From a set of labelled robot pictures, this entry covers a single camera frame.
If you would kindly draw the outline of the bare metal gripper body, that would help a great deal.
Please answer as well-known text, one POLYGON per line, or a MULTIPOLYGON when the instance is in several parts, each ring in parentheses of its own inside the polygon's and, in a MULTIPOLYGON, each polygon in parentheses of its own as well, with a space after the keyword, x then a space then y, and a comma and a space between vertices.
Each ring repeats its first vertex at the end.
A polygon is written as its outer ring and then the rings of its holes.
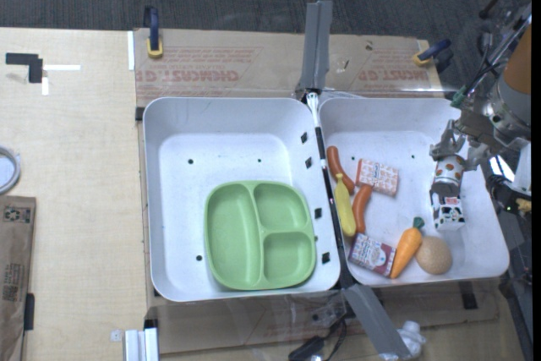
POLYGON ((520 150, 530 143, 530 124, 500 96, 465 97, 455 128, 469 138, 471 146, 486 145, 493 152, 520 150))

